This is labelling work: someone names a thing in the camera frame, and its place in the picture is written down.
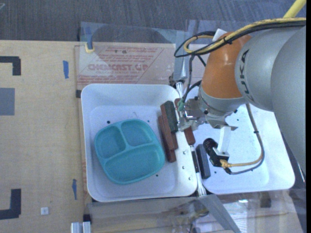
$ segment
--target teal divided plate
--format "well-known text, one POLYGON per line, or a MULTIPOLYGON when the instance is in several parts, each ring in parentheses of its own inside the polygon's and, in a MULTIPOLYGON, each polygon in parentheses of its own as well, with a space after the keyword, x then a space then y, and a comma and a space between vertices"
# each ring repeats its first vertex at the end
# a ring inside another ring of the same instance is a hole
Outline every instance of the teal divided plate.
POLYGON ((94 145, 105 174, 117 184, 148 178, 165 163, 164 151, 155 133, 139 119, 120 121, 101 129, 94 145))

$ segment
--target gray carpet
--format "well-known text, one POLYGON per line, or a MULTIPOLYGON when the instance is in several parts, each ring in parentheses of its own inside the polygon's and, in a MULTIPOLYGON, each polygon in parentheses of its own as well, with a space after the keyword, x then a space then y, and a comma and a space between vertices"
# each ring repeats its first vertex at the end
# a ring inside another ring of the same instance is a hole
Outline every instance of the gray carpet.
POLYGON ((75 41, 82 21, 174 30, 189 19, 252 22, 282 17, 294 1, 0 0, 0 39, 75 41))

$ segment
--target brown wooden block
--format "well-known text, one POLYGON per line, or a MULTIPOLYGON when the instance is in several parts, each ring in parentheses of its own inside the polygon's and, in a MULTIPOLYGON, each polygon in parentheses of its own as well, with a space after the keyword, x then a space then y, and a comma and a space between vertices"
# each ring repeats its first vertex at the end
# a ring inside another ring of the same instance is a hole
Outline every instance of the brown wooden block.
POLYGON ((188 144, 189 145, 194 145, 195 138, 194 138, 194 134, 193 134, 192 128, 191 127, 186 128, 184 130, 184 133, 185 133, 185 137, 186 137, 186 140, 187 140, 188 144))

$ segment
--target wooden table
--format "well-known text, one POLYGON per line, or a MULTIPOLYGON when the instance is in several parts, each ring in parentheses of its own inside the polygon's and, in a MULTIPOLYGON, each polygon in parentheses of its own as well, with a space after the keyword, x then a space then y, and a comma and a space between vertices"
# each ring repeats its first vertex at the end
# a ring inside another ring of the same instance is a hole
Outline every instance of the wooden table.
MULTIPOLYGON (((70 232, 72 222, 83 221, 90 197, 85 200, 81 108, 76 98, 75 47, 80 44, 0 41, 0 56, 16 57, 21 63, 19 73, 0 58, 0 216, 12 217, 0 220, 1 233, 70 232), (17 193, 10 203, 12 191, 17 193), (41 215, 46 207, 48 215, 41 215)), ((278 224, 284 233, 302 232, 286 194, 286 208, 280 210, 284 213, 272 217, 271 212, 256 211, 254 217, 243 218, 247 230, 269 232, 278 224)), ((234 216, 235 208, 227 207, 234 216)))

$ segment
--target small white label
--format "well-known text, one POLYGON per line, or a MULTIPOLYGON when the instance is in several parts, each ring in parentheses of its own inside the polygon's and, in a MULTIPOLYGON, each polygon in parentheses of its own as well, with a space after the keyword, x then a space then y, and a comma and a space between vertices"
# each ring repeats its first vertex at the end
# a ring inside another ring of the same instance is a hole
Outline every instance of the small white label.
POLYGON ((48 207, 42 207, 41 208, 41 215, 48 215, 49 214, 49 208, 48 207))

